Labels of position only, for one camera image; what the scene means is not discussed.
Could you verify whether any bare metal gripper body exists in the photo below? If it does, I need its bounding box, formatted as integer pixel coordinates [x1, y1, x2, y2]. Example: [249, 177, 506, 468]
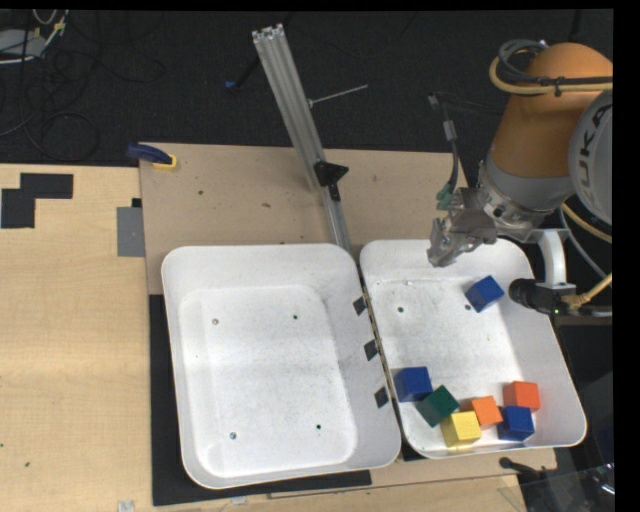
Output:
[441, 186, 547, 247]

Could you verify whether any blue cube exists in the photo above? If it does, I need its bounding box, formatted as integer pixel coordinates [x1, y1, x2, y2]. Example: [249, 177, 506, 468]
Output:
[496, 404, 536, 443]
[464, 274, 506, 314]
[392, 365, 435, 404]

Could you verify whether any white plastic tray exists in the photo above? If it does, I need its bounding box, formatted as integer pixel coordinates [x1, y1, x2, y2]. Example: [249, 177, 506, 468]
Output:
[358, 238, 588, 460]
[160, 242, 403, 491]

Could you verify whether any green cube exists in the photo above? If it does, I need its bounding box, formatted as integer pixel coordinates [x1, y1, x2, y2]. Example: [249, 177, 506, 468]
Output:
[415, 384, 461, 429]

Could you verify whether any orange cube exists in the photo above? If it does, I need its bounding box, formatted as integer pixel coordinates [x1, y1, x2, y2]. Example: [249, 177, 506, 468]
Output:
[501, 380, 542, 413]
[470, 394, 505, 428]

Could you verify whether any yellow cube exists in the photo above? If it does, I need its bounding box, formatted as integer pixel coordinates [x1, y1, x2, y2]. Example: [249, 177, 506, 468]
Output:
[439, 410, 483, 448]

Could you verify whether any pale wood board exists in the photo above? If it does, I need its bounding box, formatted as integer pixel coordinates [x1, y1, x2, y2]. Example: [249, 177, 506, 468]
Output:
[138, 142, 558, 501]

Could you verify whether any black cylinder on white bracket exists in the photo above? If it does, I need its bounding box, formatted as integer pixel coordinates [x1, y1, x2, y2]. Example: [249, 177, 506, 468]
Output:
[508, 227, 578, 316]

